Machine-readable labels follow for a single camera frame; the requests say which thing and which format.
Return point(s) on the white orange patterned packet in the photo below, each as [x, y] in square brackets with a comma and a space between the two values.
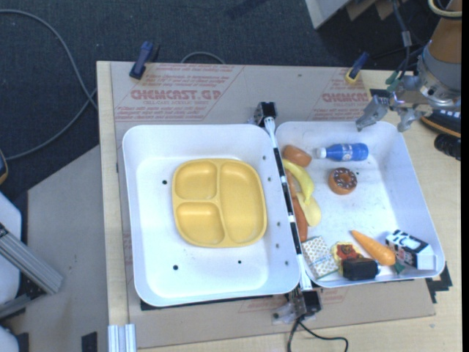
[318, 256]

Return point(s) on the thin black and white rod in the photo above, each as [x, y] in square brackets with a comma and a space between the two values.
[284, 182]

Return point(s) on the orange carrot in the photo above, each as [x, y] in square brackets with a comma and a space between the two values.
[377, 249]

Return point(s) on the brown chocolate doughnut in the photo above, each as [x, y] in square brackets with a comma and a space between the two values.
[335, 182]

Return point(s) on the yellow banana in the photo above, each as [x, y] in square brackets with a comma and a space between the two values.
[302, 176]

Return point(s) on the yellow divided plate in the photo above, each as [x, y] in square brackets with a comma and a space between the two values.
[238, 200]

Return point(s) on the white plastic tray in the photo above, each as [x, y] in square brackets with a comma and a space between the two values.
[381, 204]
[154, 204]

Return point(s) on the yellow packet red print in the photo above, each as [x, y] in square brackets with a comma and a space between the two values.
[344, 251]

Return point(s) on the pale yellow crisp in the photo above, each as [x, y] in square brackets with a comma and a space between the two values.
[313, 213]

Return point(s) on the blue bottle white cap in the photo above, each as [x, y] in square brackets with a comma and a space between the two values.
[346, 152]

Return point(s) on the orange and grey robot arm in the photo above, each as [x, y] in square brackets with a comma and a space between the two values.
[445, 31]

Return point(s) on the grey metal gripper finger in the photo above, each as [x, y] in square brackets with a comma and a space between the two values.
[407, 119]
[373, 111]

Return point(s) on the black and white carton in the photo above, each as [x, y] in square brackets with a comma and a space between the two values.
[406, 246]

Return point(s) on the brown bread roll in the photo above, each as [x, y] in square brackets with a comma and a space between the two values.
[297, 155]

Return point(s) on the orange-brown sausage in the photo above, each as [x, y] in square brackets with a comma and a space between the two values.
[301, 220]

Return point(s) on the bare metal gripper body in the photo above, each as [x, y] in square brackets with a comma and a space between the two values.
[434, 94]

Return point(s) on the brown cardboard board red print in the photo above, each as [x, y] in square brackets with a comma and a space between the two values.
[205, 97]

